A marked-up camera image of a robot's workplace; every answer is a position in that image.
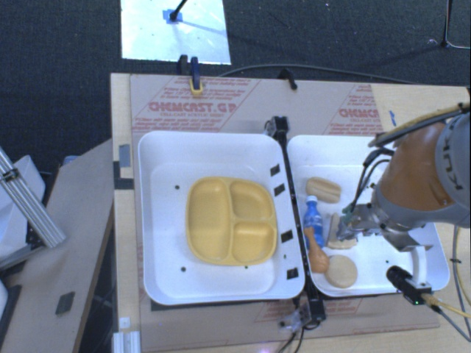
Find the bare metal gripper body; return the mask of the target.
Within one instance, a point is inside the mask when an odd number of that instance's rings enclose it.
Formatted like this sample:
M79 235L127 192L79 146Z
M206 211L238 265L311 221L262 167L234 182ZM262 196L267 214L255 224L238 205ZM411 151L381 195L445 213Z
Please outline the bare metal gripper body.
M411 227L390 219L380 207L371 203L356 206L349 222L349 231L353 234L381 235L399 252L410 252L419 246L428 251L433 247L431 243L419 243L412 238L411 230Z

